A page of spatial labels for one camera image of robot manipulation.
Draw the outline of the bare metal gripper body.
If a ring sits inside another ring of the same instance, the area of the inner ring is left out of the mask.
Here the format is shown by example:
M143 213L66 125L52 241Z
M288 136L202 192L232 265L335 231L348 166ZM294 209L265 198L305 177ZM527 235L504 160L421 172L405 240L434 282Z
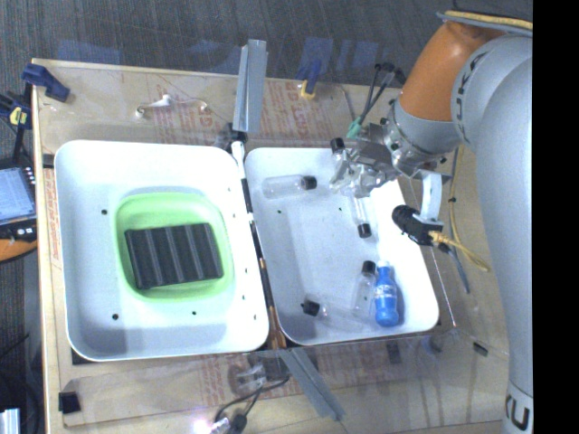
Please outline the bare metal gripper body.
M352 160L384 173L389 179L433 171L451 151L449 121L387 119L383 125L354 123L350 136L356 141Z

